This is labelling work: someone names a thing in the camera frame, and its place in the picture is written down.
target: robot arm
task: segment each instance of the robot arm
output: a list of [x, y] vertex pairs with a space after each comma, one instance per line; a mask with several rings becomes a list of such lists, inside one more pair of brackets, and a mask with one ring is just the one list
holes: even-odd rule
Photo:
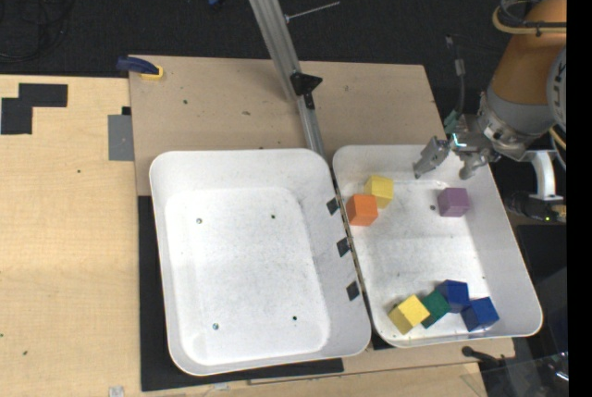
[[[533, 0], [501, 0], [493, 23], [512, 34], [476, 115], [455, 119], [447, 141], [434, 138], [413, 164], [416, 178], [436, 168], [454, 152], [464, 162], [459, 175], [469, 179], [475, 171], [507, 156], [530, 162], [537, 176], [537, 192], [515, 194], [506, 200], [512, 211], [542, 220], [566, 221], [566, 208], [555, 194], [551, 162], [566, 151], [567, 0], [534, 0], [524, 19], [510, 7]], [[545, 133], [554, 149], [529, 150]]]

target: purple cube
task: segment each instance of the purple cube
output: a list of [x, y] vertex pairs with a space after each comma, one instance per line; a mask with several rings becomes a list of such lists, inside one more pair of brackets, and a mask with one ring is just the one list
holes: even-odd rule
[[443, 217], [461, 217], [469, 209], [469, 195], [465, 188], [446, 188], [438, 195], [438, 207]]

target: yellow cube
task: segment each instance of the yellow cube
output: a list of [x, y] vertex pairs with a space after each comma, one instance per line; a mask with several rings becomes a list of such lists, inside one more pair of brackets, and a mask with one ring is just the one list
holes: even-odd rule
[[417, 295], [411, 295], [395, 306], [388, 317], [402, 334], [407, 334], [430, 316], [429, 310], [421, 303]]
[[364, 193], [373, 194], [380, 209], [387, 207], [390, 200], [392, 200], [393, 192], [393, 180], [378, 175], [371, 175], [364, 185]]

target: green cube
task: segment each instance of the green cube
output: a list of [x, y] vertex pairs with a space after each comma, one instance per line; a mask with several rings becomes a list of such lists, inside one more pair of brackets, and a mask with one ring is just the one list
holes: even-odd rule
[[431, 327], [444, 315], [450, 311], [450, 304], [446, 297], [442, 295], [438, 290], [434, 290], [425, 298], [422, 299], [422, 304], [429, 311], [429, 316], [422, 321], [424, 328]]

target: wooden block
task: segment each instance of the wooden block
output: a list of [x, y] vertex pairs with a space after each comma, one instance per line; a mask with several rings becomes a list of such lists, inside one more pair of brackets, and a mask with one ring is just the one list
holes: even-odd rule
[[485, 329], [500, 319], [491, 298], [471, 300], [470, 305], [461, 312], [462, 321], [469, 331]]
[[469, 306], [469, 286], [466, 282], [444, 280], [436, 289], [448, 300], [452, 313], [461, 313]]
[[434, 290], [429, 295], [424, 297], [422, 299], [422, 304], [425, 308], [427, 308], [427, 311], [429, 311], [429, 316], [424, 321], [422, 321], [424, 328], [431, 327], [450, 311], [450, 304], [448, 303], [448, 300], [446, 300], [446, 297], [444, 297], [444, 295], [442, 295], [438, 290]]
[[465, 188], [446, 188], [438, 195], [438, 208], [443, 217], [461, 217], [469, 210]]
[[393, 197], [393, 180], [379, 175], [371, 175], [364, 185], [364, 193], [373, 194], [376, 197], [378, 207], [386, 208]]
[[373, 194], [355, 194], [345, 205], [352, 226], [370, 226], [378, 217], [378, 206]]
[[407, 334], [429, 317], [429, 311], [417, 298], [417, 295], [411, 295], [390, 310], [388, 317], [402, 334]]

